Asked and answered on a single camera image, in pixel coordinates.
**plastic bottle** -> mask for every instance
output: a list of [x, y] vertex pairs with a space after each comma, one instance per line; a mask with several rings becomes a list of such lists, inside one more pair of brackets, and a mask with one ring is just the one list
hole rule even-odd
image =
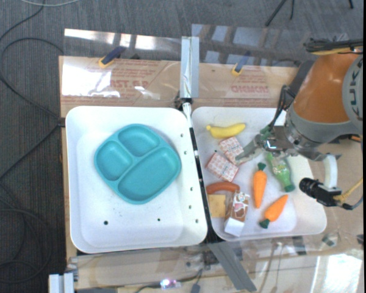
[[290, 180], [290, 169], [286, 161], [283, 158], [274, 157], [272, 153], [267, 153], [267, 161], [276, 179], [282, 184], [283, 189], [286, 192], [293, 191], [295, 186]]

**carrot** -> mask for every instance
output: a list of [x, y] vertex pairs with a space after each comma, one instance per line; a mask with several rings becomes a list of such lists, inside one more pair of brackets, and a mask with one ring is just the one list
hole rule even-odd
[[227, 181], [220, 181], [218, 183], [209, 184], [206, 187], [206, 192], [208, 194], [213, 194], [214, 192], [221, 191], [221, 190], [235, 192], [236, 190], [240, 190], [240, 186], [236, 183], [230, 183], [230, 182], [227, 182]]
[[266, 167], [263, 163], [258, 163], [257, 168], [258, 171], [254, 174], [254, 201], [255, 207], [259, 208], [262, 204], [264, 190], [267, 184], [267, 174], [263, 171]]
[[280, 198], [278, 198], [273, 204], [271, 204], [266, 211], [264, 212], [264, 220], [259, 222], [259, 225], [262, 228], [267, 229], [268, 224], [270, 222], [274, 222], [281, 215], [283, 209], [285, 208], [285, 204], [288, 199], [288, 195], [284, 194]]

